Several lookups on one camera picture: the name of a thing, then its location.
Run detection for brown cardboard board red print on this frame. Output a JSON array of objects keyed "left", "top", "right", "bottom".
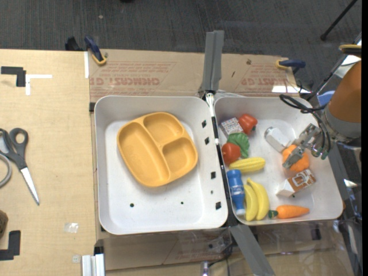
[{"left": 87, "top": 48, "right": 346, "bottom": 271}]

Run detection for orange carrot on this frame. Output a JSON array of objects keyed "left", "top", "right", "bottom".
[{"left": 268, "top": 204, "right": 311, "bottom": 220}]

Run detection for yellow banana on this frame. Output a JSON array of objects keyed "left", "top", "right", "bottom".
[{"left": 243, "top": 177, "right": 271, "bottom": 222}]

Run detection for small white printed carton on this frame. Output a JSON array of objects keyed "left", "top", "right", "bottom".
[{"left": 220, "top": 117, "right": 244, "bottom": 138}]

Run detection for white bottle grey cap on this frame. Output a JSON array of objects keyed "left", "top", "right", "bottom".
[{"left": 264, "top": 126, "right": 292, "bottom": 153}]

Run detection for white plastic tray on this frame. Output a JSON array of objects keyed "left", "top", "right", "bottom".
[
  {"left": 213, "top": 96, "right": 344, "bottom": 227},
  {"left": 93, "top": 95, "right": 229, "bottom": 236}
]

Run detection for red toy pepper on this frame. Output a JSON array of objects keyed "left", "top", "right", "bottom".
[{"left": 237, "top": 113, "right": 259, "bottom": 135}]

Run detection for grey handled scissors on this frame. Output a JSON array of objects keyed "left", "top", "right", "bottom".
[{"left": 0, "top": 127, "right": 40, "bottom": 206}]

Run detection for blue toy bottle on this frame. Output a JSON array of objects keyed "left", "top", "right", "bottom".
[{"left": 226, "top": 168, "right": 247, "bottom": 216}]

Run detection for yellow divided plate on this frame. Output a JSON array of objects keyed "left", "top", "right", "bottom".
[{"left": 116, "top": 111, "right": 200, "bottom": 188}]

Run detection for green toy lettuce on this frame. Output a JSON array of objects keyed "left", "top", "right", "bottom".
[{"left": 227, "top": 132, "right": 251, "bottom": 159}]

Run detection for yellow toy corn cob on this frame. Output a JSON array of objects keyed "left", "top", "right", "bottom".
[{"left": 228, "top": 156, "right": 266, "bottom": 174}]

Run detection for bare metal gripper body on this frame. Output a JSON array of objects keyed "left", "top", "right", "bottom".
[{"left": 308, "top": 129, "right": 331, "bottom": 156}]

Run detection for orange toy pumpkin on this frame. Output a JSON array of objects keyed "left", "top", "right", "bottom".
[{"left": 281, "top": 144, "right": 311, "bottom": 174}]

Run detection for red toy tomato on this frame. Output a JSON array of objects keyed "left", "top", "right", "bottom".
[{"left": 221, "top": 142, "right": 242, "bottom": 166}]

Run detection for brown and white carton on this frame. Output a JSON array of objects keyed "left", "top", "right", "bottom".
[{"left": 275, "top": 168, "right": 317, "bottom": 199}]

